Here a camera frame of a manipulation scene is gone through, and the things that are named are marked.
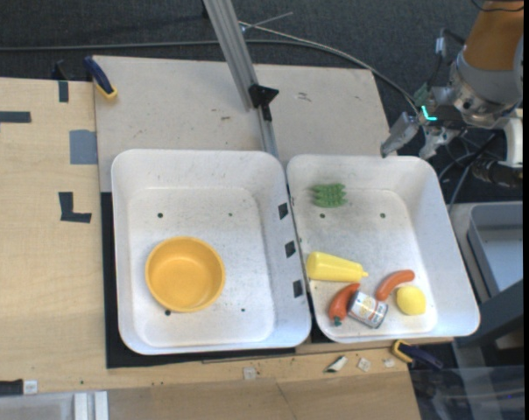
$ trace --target green light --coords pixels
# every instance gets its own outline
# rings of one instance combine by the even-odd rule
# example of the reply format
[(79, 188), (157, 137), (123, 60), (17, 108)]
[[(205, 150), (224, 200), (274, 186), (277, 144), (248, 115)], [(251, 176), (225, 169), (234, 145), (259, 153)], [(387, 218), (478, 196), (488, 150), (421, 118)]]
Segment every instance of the green light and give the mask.
[(424, 118), (426, 118), (429, 122), (435, 122), (438, 119), (437, 116), (428, 116), (426, 106), (422, 106), (422, 113), (424, 114)]

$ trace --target yellow bowl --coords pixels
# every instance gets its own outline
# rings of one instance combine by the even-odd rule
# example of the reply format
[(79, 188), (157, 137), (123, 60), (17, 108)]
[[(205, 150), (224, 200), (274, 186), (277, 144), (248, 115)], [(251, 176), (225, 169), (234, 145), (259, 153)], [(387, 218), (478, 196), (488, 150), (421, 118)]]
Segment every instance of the yellow bowl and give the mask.
[(165, 308), (197, 312), (220, 297), (225, 269), (222, 258), (209, 244), (176, 236), (162, 241), (149, 254), (145, 281)]

